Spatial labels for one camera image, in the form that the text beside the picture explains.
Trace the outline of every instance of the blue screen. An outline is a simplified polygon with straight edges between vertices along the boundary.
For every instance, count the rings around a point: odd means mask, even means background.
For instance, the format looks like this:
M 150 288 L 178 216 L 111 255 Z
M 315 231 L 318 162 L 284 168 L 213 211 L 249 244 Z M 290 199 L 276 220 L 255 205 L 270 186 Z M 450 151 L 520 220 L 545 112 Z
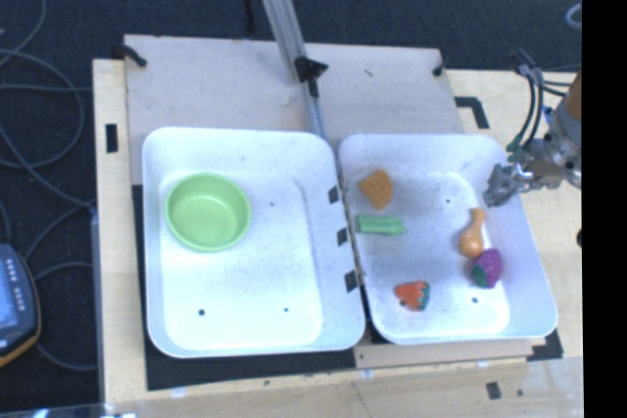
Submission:
M 9 288 L 9 280 L 0 261 L 0 329 L 14 326 L 18 323 L 18 316 L 13 305 L 13 297 Z

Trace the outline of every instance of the black bracket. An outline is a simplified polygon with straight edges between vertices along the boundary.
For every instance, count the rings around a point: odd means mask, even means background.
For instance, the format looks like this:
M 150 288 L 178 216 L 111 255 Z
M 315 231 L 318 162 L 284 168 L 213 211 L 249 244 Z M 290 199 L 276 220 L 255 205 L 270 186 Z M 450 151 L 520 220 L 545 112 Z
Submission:
M 325 65 L 324 63 L 315 62 L 314 60 L 309 60 L 304 56 L 297 58 L 294 62 L 296 66 L 296 72 L 298 73 L 298 78 L 301 82 L 306 82 L 310 88 L 310 94 L 314 98 L 319 98 L 320 93 L 317 89 L 317 78 L 320 77 L 326 69 L 329 68 L 329 65 Z

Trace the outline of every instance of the wooden table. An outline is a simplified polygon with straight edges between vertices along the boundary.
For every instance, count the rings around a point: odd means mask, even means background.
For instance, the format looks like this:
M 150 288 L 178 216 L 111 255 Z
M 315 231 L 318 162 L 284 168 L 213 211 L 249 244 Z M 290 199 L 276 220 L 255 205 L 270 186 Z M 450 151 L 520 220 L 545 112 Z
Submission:
M 341 46 L 332 48 L 337 53 L 325 52 L 328 49 L 319 45 L 313 52 L 328 57 L 337 54 L 341 61 Z M 346 49 L 347 54 L 354 54 L 355 48 Z M 397 54 L 390 48 L 381 51 L 386 57 Z M 433 57 L 432 50 L 427 53 L 428 58 Z M 420 349 L 363 343 L 355 348 L 359 354 L 355 370 L 148 391 L 130 197 L 127 77 L 132 65 L 111 60 L 97 60 L 93 65 L 102 378 L 109 412 L 151 417 L 392 417 L 414 416 L 418 411 L 425 416 L 583 414 L 582 265 L 576 244 L 581 193 L 567 184 L 522 196 L 557 302 L 563 358 L 528 362 L 526 356 L 544 340 L 440 344 Z M 366 75 L 373 74 L 372 68 L 365 69 Z M 572 76 L 547 78 L 569 81 Z M 502 145 L 510 141 L 528 107 L 527 86 L 520 77 L 507 71 L 448 70 L 442 78 L 451 98 L 478 98 L 490 124 L 490 128 L 479 127 L 472 110 L 460 108 L 453 128 L 488 134 Z M 114 152 L 107 152 L 112 150 L 111 136 L 109 141 L 107 136 L 113 126 L 118 144 Z

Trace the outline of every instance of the black floor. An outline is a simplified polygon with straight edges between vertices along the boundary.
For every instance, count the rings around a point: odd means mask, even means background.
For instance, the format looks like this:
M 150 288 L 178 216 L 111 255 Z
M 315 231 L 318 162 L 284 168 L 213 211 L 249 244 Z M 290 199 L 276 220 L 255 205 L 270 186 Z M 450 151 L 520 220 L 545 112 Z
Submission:
M 111 57 L 126 33 L 271 39 L 260 0 L 44 1 L 41 29 L 15 55 L 10 51 L 40 20 L 41 0 L 0 0 L 0 126 L 22 157 L 0 135 L 0 201 L 8 216 L 0 217 L 0 242 L 27 255 L 33 275 L 91 261 L 95 160 L 86 88 L 93 59 Z M 295 0 L 295 5 L 308 42 L 435 47 L 456 69 L 506 69 L 511 48 L 520 46 L 543 69 L 576 70 L 582 32 L 564 16 L 579 1 Z M 82 90 L 2 89 L 13 83 Z M 19 167 L 22 163 L 31 168 Z M 65 195 L 45 187 L 42 176 Z M 73 212 L 39 241 L 68 211 Z M 34 348 L 1 368 L 0 412 L 99 399 L 97 372 L 89 369 L 96 363 L 91 270 L 65 267 L 41 278 L 37 288 L 41 344 L 61 360 L 53 362 Z

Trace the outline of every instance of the green bowl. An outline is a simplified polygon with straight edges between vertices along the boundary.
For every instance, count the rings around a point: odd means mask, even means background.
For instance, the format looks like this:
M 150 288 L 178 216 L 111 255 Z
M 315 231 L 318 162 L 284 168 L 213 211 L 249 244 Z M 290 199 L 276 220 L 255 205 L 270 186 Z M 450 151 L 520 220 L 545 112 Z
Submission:
M 231 180 L 211 173 L 187 176 L 166 198 L 172 233 L 190 248 L 213 252 L 235 245 L 251 223 L 251 205 Z

